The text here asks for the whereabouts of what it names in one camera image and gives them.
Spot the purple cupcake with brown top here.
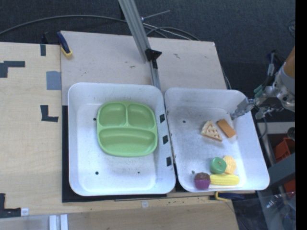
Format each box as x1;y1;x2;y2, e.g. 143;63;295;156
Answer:
194;172;212;190

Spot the green round can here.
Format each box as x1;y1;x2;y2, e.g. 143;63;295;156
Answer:
210;156;227;175

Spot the yellow ridged toy food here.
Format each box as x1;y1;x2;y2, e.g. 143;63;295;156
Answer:
223;155;237;175

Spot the white plastic tray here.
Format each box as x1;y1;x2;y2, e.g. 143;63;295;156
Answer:
67;81;177;197
164;87;271;193

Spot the thin rod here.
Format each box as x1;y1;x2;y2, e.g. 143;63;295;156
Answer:
150;59;162;91

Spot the orange biscuit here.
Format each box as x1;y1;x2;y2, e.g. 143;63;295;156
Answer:
216;118;237;139

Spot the yellow corn cob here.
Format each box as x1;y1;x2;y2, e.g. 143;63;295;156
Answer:
209;173;240;186

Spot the toy pizza slice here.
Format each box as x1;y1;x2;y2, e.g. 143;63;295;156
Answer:
201;120;224;142

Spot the green divided plate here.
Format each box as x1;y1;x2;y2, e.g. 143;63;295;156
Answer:
96;101;159;158

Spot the black block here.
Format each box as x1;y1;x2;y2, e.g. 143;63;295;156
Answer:
144;47;163;62

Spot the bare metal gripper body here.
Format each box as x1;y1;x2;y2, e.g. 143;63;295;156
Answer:
253;80;296;113

